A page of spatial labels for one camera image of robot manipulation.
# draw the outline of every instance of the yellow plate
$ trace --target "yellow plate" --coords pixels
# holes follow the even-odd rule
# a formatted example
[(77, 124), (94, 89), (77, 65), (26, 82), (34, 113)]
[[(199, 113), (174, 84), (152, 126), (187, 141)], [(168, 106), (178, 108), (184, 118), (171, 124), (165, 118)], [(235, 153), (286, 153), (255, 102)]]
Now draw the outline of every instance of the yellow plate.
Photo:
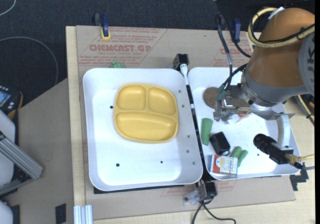
[(117, 92), (113, 121), (124, 138), (147, 143), (167, 142), (178, 131), (178, 107), (167, 89), (149, 84), (126, 84)]

